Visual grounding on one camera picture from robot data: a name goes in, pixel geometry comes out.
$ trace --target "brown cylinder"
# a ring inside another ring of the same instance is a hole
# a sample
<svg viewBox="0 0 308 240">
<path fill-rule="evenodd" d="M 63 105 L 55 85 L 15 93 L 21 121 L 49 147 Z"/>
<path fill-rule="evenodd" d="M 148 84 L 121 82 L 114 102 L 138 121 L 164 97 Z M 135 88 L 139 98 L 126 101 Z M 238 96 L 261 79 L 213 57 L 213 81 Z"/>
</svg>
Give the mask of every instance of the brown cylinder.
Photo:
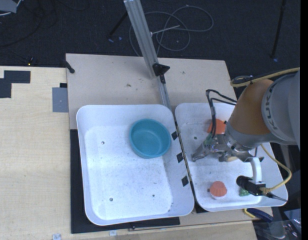
<svg viewBox="0 0 308 240">
<path fill-rule="evenodd" d="M 262 117 L 262 99 L 272 80 L 264 79 L 248 85 L 242 92 L 229 118 L 231 126 L 248 135 L 264 135 L 270 130 Z"/>
</svg>

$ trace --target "white cable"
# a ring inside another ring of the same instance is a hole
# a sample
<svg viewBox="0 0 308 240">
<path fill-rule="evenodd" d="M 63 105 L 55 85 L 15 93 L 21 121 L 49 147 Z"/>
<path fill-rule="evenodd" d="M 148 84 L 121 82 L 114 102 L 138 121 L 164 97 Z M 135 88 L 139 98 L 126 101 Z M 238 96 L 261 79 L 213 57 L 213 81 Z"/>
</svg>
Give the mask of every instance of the white cable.
<svg viewBox="0 0 308 240">
<path fill-rule="evenodd" d="M 19 7 L 20 3 L 24 1 L 24 0 L 18 0 L 17 4 L 16 4 L 16 9 Z M 11 14 L 11 12 L 4 12 L 4 13 L 0 13 L 0 16 L 5 16 L 5 15 L 9 15 Z"/>
</svg>

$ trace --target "blue bowl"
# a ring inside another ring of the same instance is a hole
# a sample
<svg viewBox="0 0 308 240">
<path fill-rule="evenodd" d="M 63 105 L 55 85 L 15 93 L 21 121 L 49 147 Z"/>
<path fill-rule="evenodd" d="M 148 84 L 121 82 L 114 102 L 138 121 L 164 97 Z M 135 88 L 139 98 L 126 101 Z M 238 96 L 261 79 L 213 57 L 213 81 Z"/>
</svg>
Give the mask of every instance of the blue bowl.
<svg viewBox="0 0 308 240">
<path fill-rule="evenodd" d="M 166 127 L 153 119 L 141 119 L 129 129 L 129 142 L 141 158 L 163 156 L 171 146 L 171 135 Z"/>
</svg>

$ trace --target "orange object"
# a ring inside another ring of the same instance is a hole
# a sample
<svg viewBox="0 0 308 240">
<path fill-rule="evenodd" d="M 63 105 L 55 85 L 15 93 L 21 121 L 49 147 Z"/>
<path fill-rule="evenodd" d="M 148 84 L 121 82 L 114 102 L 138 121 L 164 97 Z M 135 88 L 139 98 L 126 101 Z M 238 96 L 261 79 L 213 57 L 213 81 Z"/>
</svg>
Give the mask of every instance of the orange object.
<svg viewBox="0 0 308 240">
<path fill-rule="evenodd" d="M 216 119 L 216 131 L 215 134 L 224 134 L 225 133 L 226 123 L 220 119 Z M 212 130 L 212 124 L 209 125 L 207 132 L 210 133 Z"/>
<path fill-rule="evenodd" d="M 209 188 L 209 192 L 214 199 L 225 197 L 228 190 L 222 181 L 214 181 Z"/>
</svg>

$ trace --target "light wood table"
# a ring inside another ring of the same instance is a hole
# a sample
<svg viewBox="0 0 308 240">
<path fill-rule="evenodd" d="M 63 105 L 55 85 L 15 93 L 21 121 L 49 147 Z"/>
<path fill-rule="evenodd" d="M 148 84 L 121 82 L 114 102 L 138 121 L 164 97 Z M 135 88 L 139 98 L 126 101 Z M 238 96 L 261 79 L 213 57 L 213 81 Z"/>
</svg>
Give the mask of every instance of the light wood table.
<svg viewBox="0 0 308 240">
<path fill-rule="evenodd" d="M 76 75 L 84 68 L 91 70 L 92 65 L 97 65 L 102 72 L 105 65 L 111 66 L 109 60 L 121 67 L 125 65 L 125 69 L 133 65 L 132 71 L 144 66 L 143 58 L 140 57 L 103 56 L 103 62 L 106 63 L 98 64 L 102 61 L 101 57 L 85 56 L 67 55 L 66 59 L 76 70 Z M 190 70 L 185 70 L 185 62 L 192 67 Z M 235 98 L 234 91 L 226 87 L 230 78 L 224 61 L 162 58 L 160 63 L 171 66 L 165 78 L 170 83 L 167 89 L 173 106 L 189 101 L 206 102 L 207 88 L 221 89 L 221 93 Z M 199 82 L 195 82 L 191 80 L 195 70 L 207 70 L 208 73 L 199 76 Z M 0 98 L 0 240 L 52 240 L 53 237 L 61 240 L 257 239 L 252 219 L 242 210 L 204 213 L 196 213 L 194 210 L 191 214 L 180 217 L 178 226 L 132 231 L 119 229 L 115 232 L 115 237 L 110 236 L 109 231 L 72 234 L 70 129 L 71 123 L 73 127 L 76 124 L 69 115 L 83 105 L 82 90 L 85 87 L 81 86 L 80 90 L 76 90 L 76 93 L 81 93 L 77 99 L 71 99 L 71 95 L 75 94 L 73 88 L 78 82 L 70 79 L 74 74 L 67 76 L 66 68 L 0 66 L 0 78 L 4 77 L 4 71 L 30 71 L 30 83 L 13 83 L 11 98 Z M 128 75 L 127 79 L 123 73 L 118 78 L 110 74 L 116 82 L 108 84 L 107 91 L 99 88 L 98 97 L 103 92 L 109 95 L 102 96 L 102 104 L 126 104 L 133 92 L 135 94 L 139 90 L 147 90 L 143 86 L 145 82 L 150 82 L 146 74 L 142 77 L 136 74 L 136 78 Z M 73 101 L 69 106 L 69 113 L 53 112 L 52 88 L 58 88 L 60 83 L 68 83 L 69 101 Z M 184 87 L 187 84 L 190 86 L 186 90 Z M 90 90 L 92 94 L 97 91 L 92 86 Z M 141 96 L 143 95 L 154 97 L 155 103 L 160 103 L 160 99 L 155 95 L 151 96 L 149 92 L 142 93 Z M 263 210 L 268 213 L 272 211 L 270 207 Z"/>
</svg>

